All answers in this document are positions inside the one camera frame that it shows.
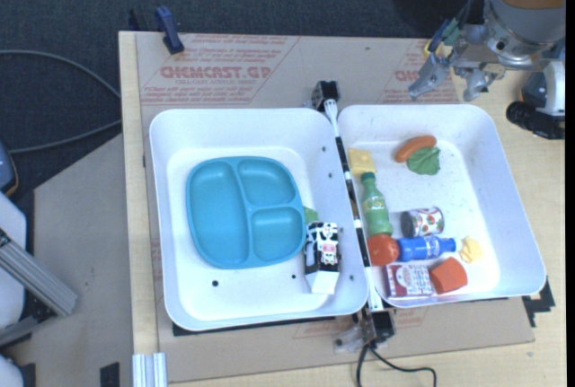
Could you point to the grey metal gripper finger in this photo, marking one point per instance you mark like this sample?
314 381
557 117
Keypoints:
478 84
429 77

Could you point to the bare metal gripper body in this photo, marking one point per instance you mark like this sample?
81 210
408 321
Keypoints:
478 53

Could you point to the orange sausage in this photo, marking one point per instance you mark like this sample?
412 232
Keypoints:
415 147

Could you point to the green lettuce leaf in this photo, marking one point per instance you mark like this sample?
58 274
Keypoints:
424 163

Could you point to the yellow cheese slice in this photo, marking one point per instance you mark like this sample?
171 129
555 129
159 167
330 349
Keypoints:
360 160

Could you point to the white plastic tray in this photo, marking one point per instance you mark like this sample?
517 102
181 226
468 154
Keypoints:
251 291
485 192

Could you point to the thin black and white rod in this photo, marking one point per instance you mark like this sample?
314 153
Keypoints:
344 160

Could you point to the green plastic bottle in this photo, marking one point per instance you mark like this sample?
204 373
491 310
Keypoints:
376 210

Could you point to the small can tomato print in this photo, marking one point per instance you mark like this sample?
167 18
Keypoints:
424 221

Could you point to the yellow lumpy toy food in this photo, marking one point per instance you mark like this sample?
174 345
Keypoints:
471 249

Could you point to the blue plastic bottle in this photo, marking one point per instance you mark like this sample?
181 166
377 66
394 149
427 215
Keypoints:
422 248

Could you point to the brown cardboard board red print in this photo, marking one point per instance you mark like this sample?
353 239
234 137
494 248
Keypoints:
251 71

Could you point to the red tomato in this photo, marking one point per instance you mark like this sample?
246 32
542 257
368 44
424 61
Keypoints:
383 250

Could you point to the orange wedge block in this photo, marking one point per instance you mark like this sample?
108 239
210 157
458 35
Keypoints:
448 276

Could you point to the cow print milk carton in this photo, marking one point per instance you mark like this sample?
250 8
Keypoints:
322 250

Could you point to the red and white carton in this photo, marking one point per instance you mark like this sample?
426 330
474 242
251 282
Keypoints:
408 281

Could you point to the blue divided plate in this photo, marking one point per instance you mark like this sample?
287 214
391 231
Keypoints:
224 205

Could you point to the black cylinder on white bracket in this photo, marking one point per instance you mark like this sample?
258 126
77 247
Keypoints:
534 118

